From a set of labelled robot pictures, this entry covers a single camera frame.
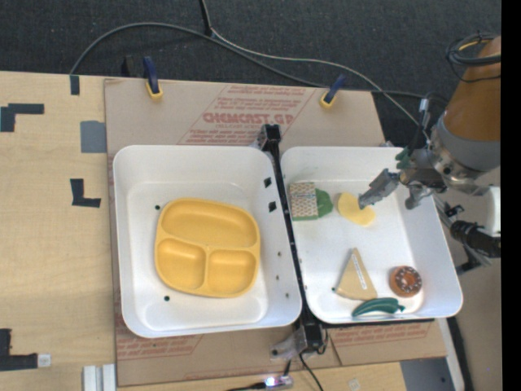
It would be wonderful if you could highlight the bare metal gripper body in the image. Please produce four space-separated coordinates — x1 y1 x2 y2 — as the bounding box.
400 147 490 197

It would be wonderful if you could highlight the yellow toy potato slice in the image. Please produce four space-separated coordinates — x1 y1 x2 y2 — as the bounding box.
336 191 377 228

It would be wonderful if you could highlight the green flat toy leaf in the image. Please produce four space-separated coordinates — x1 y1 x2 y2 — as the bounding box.
291 187 335 222

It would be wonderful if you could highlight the patterned small carton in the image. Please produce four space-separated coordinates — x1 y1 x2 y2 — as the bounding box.
288 182 319 221

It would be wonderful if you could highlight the brown sprinkled doughnut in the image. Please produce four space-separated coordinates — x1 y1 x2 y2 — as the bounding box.
387 265 423 299

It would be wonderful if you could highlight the white plastic tray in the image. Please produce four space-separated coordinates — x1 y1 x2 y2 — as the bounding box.
112 144 304 339
280 145 464 325

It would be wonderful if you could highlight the tan toy sandwich wedge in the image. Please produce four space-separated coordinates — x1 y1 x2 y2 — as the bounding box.
332 247 379 302

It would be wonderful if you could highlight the thin black rod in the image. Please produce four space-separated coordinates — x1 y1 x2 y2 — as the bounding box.
269 136 317 341

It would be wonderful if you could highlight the green toy pepper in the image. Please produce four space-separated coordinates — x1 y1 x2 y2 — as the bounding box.
351 297 406 319

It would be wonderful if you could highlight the yellow divided plate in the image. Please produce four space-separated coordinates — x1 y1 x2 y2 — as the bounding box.
153 197 262 299

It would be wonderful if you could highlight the brown cardboard board red print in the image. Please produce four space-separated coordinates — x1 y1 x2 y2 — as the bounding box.
103 77 449 387

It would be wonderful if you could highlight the black cylinder on white bracket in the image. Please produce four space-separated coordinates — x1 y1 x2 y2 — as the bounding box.
449 185 502 259

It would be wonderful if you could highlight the black block with thin wires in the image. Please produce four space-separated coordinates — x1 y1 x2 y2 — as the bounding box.
269 323 328 361
259 123 282 152

